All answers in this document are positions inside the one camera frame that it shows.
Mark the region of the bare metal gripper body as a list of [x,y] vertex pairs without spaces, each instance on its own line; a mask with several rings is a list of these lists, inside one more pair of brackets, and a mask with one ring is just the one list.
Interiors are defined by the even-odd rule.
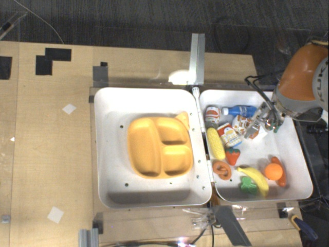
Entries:
[[266,131],[278,132],[281,125],[284,123],[284,117],[274,108],[271,108],[268,103],[262,102],[254,113],[253,120],[255,125],[262,126]]

